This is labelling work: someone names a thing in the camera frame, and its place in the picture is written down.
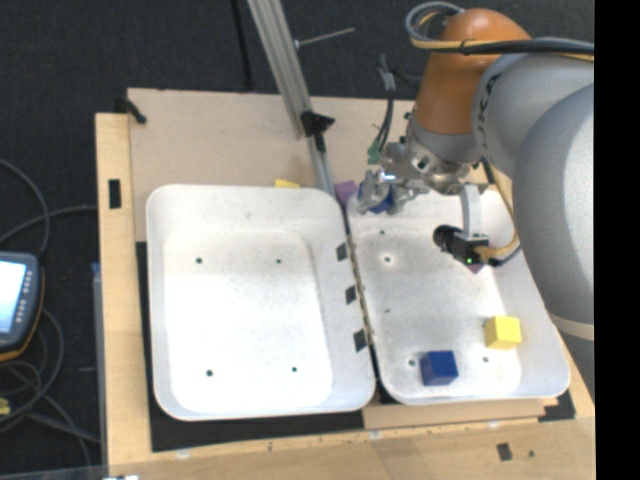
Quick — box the brown flat board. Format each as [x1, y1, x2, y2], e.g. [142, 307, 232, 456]
[126, 87, 560, 430]

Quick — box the black cylinder on white bracket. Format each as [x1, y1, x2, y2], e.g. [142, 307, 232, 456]
[432, 183, 491, 268]

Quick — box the white plastic tray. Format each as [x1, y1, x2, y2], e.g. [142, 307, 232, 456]
[344, 187, 571, 407]
[145, 183, 377, 422]

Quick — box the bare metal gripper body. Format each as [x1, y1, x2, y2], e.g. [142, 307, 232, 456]
[378, 136, 472, 196]

